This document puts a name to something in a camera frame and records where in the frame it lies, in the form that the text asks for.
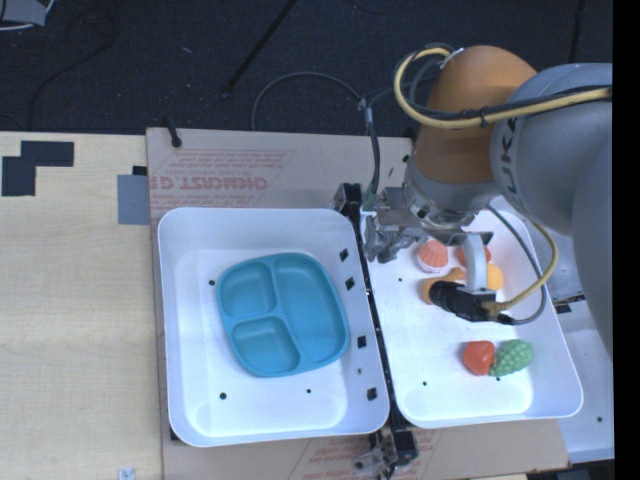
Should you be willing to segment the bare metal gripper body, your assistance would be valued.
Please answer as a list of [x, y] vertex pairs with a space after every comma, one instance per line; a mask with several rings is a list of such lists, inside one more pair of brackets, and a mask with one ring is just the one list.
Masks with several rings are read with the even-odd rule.
[[385, 246], [408, 246], [428, 238], [444, 245], [457, 244], [457, 235], [479, 211], [448, 207], [409, 185], [388, 187], [376, 202], [374, 236]]

